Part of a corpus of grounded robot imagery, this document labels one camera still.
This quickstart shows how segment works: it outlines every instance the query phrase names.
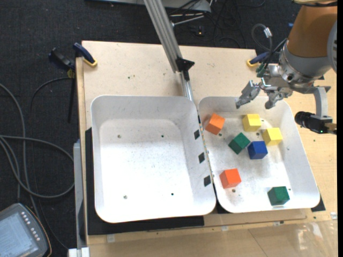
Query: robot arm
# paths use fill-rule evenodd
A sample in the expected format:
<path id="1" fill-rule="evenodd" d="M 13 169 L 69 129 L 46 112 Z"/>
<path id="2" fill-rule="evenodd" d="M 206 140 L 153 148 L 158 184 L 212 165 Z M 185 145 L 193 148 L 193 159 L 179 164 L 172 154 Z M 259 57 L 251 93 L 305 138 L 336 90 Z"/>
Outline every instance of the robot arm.
<path id="1" fill-rule="evenodd" d="M 337 72 L 337 0 L 292 0 L 303 4 L 294 26 L 280 52 L 278 64 L 261 64 L 257 77 L 261 82 L 248 82 L 236 107 L 252 101 L 263 90 L 271 109 L 293 91 L 314 94 L 316 114 L 299 112 L 295 121 L 317 133 L 334 133 L 336 126 L 327 115 L 327 87 L 314 87 L 314 82 L 333 68 Z"/>

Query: colored block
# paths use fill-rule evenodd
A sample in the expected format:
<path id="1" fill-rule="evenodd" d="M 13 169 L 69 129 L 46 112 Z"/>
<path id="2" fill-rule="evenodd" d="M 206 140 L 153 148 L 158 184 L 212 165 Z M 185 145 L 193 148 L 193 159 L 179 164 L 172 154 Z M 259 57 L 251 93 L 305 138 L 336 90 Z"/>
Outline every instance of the colored block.
<path id="1" fill-rule="evenodd" d="M 282 141 L 282 134 L 278 127 L 267 128 L 262 133 L 262 138 L 267 146 L 275 146 Z"/>
<path id="2" fill-rule="evenodd" d="M 217 135 L 224 126 L 225 118 L 219 116 L 218 114 L 212 114 L 209 123 L 207 124 L 205 130 Z"/>
<path id="3" fill-rule="evenodd" d="M 254 141 L 248 146 L 250 159 L 262 159 L 268 154 L 266 143 L 264 141 Z"/>
<path id="4" fill-rule="evenodd" d="M 241 132 L 238 134 L 229 144 L 229 147 L 236 153 L 239 154 L 243 148 L 245 148 L 250 143 L 250 140 L 245 137 Z"/>
<path id="5" fill-rule="evenodd" d="M 283 205 L 289 200 L 288 191 L 285 186 L 273 187 L 268 191 L 268 197 L 272 206 Z"/>
<path id="6" fill-rule="evenodd" d="M 219 177 L 223 188 L 235 187 L 242 181 L 237 169 L 224 170 Z"/>
<path id="7" fill-rule="evenodd" d="M 243 128 L 245 131 L 257 131 L 261 126 L 262 122 L 258 114 L 247 114 L 242 119 Z"/>

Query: black floor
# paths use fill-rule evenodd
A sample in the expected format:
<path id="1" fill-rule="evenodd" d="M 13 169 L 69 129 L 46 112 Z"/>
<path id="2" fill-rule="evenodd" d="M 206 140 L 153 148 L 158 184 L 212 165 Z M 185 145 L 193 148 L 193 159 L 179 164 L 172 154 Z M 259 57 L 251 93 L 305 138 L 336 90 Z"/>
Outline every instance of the black floor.
<path id="1" fill-rule="evenodd" d="M 252 27 L 257 23 L 268 26 L 276 46 L 288 36 L 299 9 L 290 0 L 218 0 L 210 16 L 176 26 L 175 34 L 180 45 L 249 48 L 261 53 L 265 50 L 253 41 Z M 197 26 L 204 26 L 204 37 L 191 31 Z M 256 35 L 262 44 L 268 44 L 261 31 L 256 30 Z M 84 0 L 0 0 L 0 38 L 0 84 L 12 92 L 23 110 L 26 136 L 55 143 L 69 154 L 78 139 L 76 101 L 68 123 L 71 80 L 49 83 L 32 99 L 43 83 L 67 77 L 65 71 L 49 63 L 51 49 L 57 47 L 74 59 L 72 45 L 81 40 L 159 43 L 144 6 Z M 0 134 L 23 135 L 16 104 L 2 88 Z M 24 181 L 23 142 L 8 142 Z M 31 189 L 44 195 L 66 190 L 74 179 L 72 162 L 49 146 L 33 146 L 30 142 L 26 144 Z M 73 191 L 55 200 L 34 200 L 50 237 L 53 256 L 66 256 L 67 248 L 76 247 Z M 17 201 L 17 182 L 0 148 L 0 210 Z M 32 207 L 23 190 L 20 202 Z"/>

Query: green cube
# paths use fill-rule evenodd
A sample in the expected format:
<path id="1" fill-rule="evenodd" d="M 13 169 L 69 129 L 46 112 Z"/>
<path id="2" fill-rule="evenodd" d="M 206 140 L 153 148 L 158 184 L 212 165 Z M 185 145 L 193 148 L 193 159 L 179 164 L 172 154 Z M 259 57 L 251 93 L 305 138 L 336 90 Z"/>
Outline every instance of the green cube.
<path id="1" fill-rule="evenodd" d="M 239 154 L 243 148 L 245 148 L 250 143 L 250 140 L 245 137 L 241 132 L 238 134 L 229 144 L 229 147 L 236 153 Z"/>
<path id="2" fill-rule="evenodd" d="M 268 191 L 268 197 L 272 206 L 283 205 L 289 200 L 288 191 L 285 186 L 273 187 Z"/>

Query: yellow cube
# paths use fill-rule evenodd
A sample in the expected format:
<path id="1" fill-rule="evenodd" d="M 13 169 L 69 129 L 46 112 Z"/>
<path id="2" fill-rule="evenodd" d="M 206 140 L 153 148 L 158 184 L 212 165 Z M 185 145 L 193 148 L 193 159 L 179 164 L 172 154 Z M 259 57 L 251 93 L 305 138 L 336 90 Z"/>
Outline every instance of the yellow cube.
<path id="1" fill-rule="evenodd" d="M 262 125 L 258 114 L 245 115 L 242 123 L 245 131 L 257 131 Z"/>
<path id="2" fill-rule="evenodd" d="M 275 146 L 282 141 L 282 135 L 278 127 L 267 128 L 263 133 L 262 137 L 266 146 Z"/>

